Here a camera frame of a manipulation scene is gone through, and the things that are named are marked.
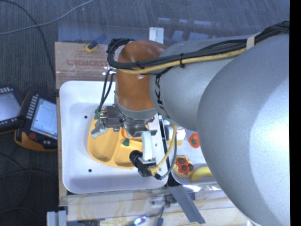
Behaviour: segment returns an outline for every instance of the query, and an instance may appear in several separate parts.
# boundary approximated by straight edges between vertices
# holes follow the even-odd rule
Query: banana
[[[197,182],[202,177],[213,176],[208,166],[203,166],[194,170],[191,175],[191,182]]]

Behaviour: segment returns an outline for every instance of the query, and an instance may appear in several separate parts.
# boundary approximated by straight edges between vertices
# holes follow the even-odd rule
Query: gray carpet
[[[88,0],[9,1],[40,24]],[[164,43],[170,46],[182,40],[253,34],[289,19],[290,0],[95,0],[40,28],[50,60],[37,28],[0,35],[0,86],[14,86],[23,97],[33,89],[53,95],[56,41],[92,40],[101,33],[106,34],[103,43],[121,36],[147,39],[149,27],[163,27]],[[0,33],[31,25],[18,6],[0,2]],[[46,225],[47,211],[58,210],[57,153],[17,146],[12,132],[0,135],[0,147],[0,225]],[[7,158],[23,169],[47,174],[9,175],[20,169]]]

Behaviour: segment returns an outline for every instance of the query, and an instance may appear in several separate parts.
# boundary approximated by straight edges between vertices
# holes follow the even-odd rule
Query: toy pizza
[[[179,178],[190,178],[193,173],[191,160],[187,156],[177,156],[173,171]]]

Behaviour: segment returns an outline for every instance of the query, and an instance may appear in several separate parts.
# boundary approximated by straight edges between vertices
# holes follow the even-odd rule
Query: yellow cable
[[[169,149],[167,150],[165,156],[163,157],[163,159],[160,161],[160,163],[157,166],[152,167],[152,168],[148,168],[148,170],[152,173],[152,175],[155,175],[157,173],[157,171],[160,169],[162,164],[166,161],[166,159],[168,158],[171,150],[174,147],[175,135],[177,133],[177,126],[173,125],[173,129],[174,129],[173,130],[173,136],[172,136],[172,139],[171,139],[171,142],[170,142],[170,145],[169,145]]]
[[[202,56],[202,57],[196,57],[196,58],[187,58],[183,59],[182,63],[183,64],[190,64],[190,63],[195,63],[195,62],[202,62],[202,61],[208,61],[208,60],[216,60],[216,59],[223,59],[223,58],[229,58],[229,57],[234,57],[242,54],[245,52],[246,48],[238,49],[232,52],[224,53],[224,54],[218,54],[218,55],[209,55],[209,56]],[[124,73],[129,73],[129,74],[141,74],[141,73],[149,73],[155,70],[161,70],[161,69],[166,69],[169,67],[177,66],[180,65],[180,61],[173,61],[169,63],[165,63],[162,65],[158,66],[152,66],[149,68],[141,69],[141,70],[126,70],[126,69],[120,69]]]

